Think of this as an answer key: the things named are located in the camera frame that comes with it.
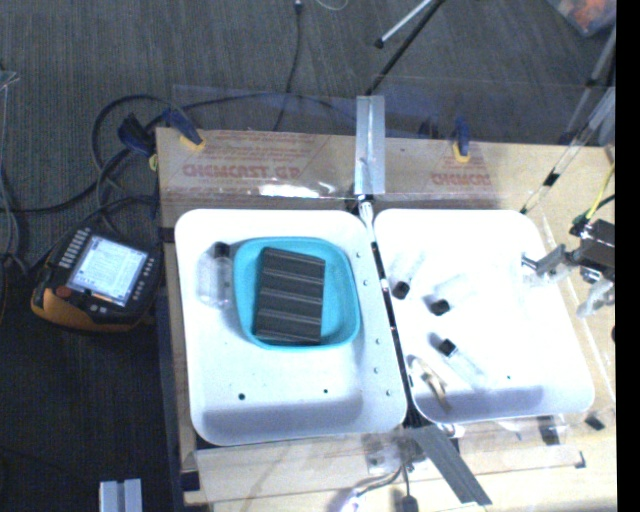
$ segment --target gray carpet floor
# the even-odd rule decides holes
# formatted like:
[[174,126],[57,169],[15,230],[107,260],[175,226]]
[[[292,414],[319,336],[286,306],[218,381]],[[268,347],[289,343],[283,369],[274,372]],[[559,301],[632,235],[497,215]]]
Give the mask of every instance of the gray carpet floor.
[[[416,1],[350,0],[338,11],[303,1],[291,91],[340,101],[367,90],[421,17],[378,49],[376,39]],[[478,139],[554,143],[609,32],[583,37],[545,0],[448,0],[375,93],[385,96],[398,136],[415,136],[433,115],[416,114],[415,105],[446,96],[438,115],[472,106]],[[3,0],[0,63],[20,77],[10,89],[4,153],[14,207],[55,205],[95,181],[92,128],[113,100],[145,93],[180,101],[176,86],[284,92],[297,37],[293,0]],[[248,104],[236,102],[224,123],[216,108],[194,118],[203,128],[246,127]],[[96,139],[101,158],[122,147],[116,128],[129,112],[146,123],[160,111],[153,101],[115,108]],[[252,122],[269,129],[277,113]],[[290,119],[280,126],[296,127]],[[140,192],[154,190],[144,161],[118,176]],[[20,257],[35,265],[95,207],[88,197],[19,215]],[[155,240],[148,207],[113,221]],[[12,271],[0,326],[0,510],[90,512],[100,481],[139,477],[145,510],[173,510],[156,329],[105,339],[51,328],[28,310],[33,273]]]

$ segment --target black vial cap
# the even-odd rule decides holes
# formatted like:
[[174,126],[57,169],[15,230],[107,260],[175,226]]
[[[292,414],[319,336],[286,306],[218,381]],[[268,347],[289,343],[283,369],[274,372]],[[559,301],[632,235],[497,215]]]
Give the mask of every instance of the black vial cap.
[[230,253],[231,247],[229,246],[229,244],[225,244],[224,242],[216,242],[213,246],[214,258],[228,257]]
[[451,306],[446,299],[440,299],[429,305],[429,311],[436,316],[441,316],[451,311]]
[[393,291],[391,293],[396,299],[404,299],[410,289],[411,287],[409,286],[409,283],[400,281],[393,287]]
[[442,343],[440,343],[440,345],[438,345],[438,350],[444,354],[446,357],[451,357],[453,355],[453,353],[458,350],[458,347],[456,347],[455,343],[453,343],[453,341],[451,341],[450,339],[446,339],[444,340]]

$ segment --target red button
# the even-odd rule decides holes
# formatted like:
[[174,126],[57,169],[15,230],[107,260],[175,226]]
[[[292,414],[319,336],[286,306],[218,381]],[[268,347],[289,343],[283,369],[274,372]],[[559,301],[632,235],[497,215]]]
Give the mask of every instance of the red button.
[[72,293],[73,290],[68,286],[58,286],[56,288],[56,295],[61,299],[68,299],[69,297],[71,297]]

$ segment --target teal tray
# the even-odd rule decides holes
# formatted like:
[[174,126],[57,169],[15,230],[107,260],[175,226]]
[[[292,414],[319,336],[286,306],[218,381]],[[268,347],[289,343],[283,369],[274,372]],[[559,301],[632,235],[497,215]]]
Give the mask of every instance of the teal tray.
[[[320,344],[304,347],[274,345],[253,334],[259,286],[260,255],[266,247],[322,258],[325,282]],[[308,351],[350,343],[360,330],[360,306],[351,265],[344,252],[320,238],[273,237],[242,242],[233,258],[233,285],[240,325],[247,338],[263,348]]]

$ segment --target table surface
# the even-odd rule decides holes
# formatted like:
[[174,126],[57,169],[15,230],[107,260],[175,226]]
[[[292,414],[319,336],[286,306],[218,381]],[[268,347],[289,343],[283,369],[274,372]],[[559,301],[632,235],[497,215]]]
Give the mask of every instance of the table surface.
[[[322,137],[327,137],[322,145],[324,156],[320,152],[314,158],[326,158],[331,165],[351,169],[351,138]],[[429,173],[425,173],[424,169],[425,155],[442,155],[443,151],[447,151],[447,146],[446,141],[387,139],[388,186],[397,186],[397,179],[403,180],[403,185],[399,187],[401,189],[404,187],[405,190],[411,190],[412,187],[419,186],[419,182],[429,178]],[[176,201],[167,194],[176,172],[171,166],[163,166],[161,145],[159,149],[163,225],[170,228],[180,214],[194,207],[206,207],[208,203],[207,199],[203,200],[202,197],[194,198],[194,201],[181,197]],[[481,155],[483,169],[490,175],[494,206],[519,210],[530,193],[542,183],[565,149],[560,146],[478,143],[475,151]],[[559,243],[566,243],[568,248],[577,246],[577,239],[568,235],[568,227],[576,215],[593,203],[610,167],[611,158],[610,152],[603,148],[582,148],[544,201],[529,214],[540,227],[543,239],[551,248]],[[612,179],[603,197],[613,193],[614,189],[615,182]],[[600,210],[598,217],[613,222],[613,205],[607,205]],[[239,452],[236,448],[195,451],[197,436],[191,425],[189,412],[175,246],[171,243],[165,244],[165,254],[180,460],[184,471],[195,470],[198,467],[201,481],[200,491],[185,493],[185,501],[215,501],[216,510],[221,511],[247,510],[247,507],[252,511],[286,511],[302,508],[318,511],[338,510],[340,507],[336,508],[336,503],[340,502],[345,493],[345,489],[340,488],[343,487],[340,482],[351,482],[353,475],[367,475],[362,453],[356,448],[351,452],[345,449],[345,443],[348,444],[349,440],[337,440],[335,445],[326,444],[331,443],[330,440],[319,441],[322,447],[320,451],[340,451],[337,459],[340,464],[330,466],[330,480],[335,483],[317,488],[329,489],[323,491],[313,489],[312,483],[296,491],[296,486],[291,485],[290,474],[287,474],[286,470],[284,473],[278,472],[278,463],[281,463],[283,468],[286,466],[287,452],[296,453],[298,449],[309,449],[308,446],[300,448],[297,442],[282,444],[280,449],[284,451],[265,455],[265,462],[260,462],[259,458],[255,459],[253,466],[250,462],[245,466],[238,463]],[[577,275],[571,276],[570,284],[567,290],[563,290],[565,299],[577,307],[577,304],[586,299],[589,288]],[[564,432],[562,443],[559,445],[545,446],[542,443],[534,443],[531,446],[527,445],[526,449],[521,449],[515,444],[513,449],[509,449],[509,445],[505,448],[504,444],[478,446],[478,441],[473,441],[484,439],[483,442],[491,443],[486,440],[494,436],[493,433],[489,436],[471,436],[469,440],[463,436],[459,440],[461,453],[491,497],[494,505],[490,510],[522,510],[524,506],[527,506],[528,510],[536,511],[584,510],[585,507],[605,511],[617,509],[615,344],[610,336],[611,328],[615,324],[615,309],[603,308],[586,321],[577,320],[575,315],[572,315],[572,319],[576,332],[580,331],[579,337],[585,339],[585,346],[594,349],[591,354],[595,353],[598,356],[591,358],[587,355],[587,359],[593,374],[596,375],[594,383],[597,398],[594,410],[600,411],[603,418],[607,418],[606,428],[597,432],[570,428]],[[252,452],[253,448],[248,451],[245,449],[245,452],[255,455]],[[327,458],[315,455],[305,457],[306,463],[313,466],[311,474],[322,480]],[[410,480],[411,493],[418,498],[421,510],[449,510],[460,506],[446,482],[428,462],[417,467]],[[230,490],[234,487],[240,495]],[[404,484],[395,484],[372,491],[364,498],[367,510],[391,511],[399,507],[397,504],[403,495]]]

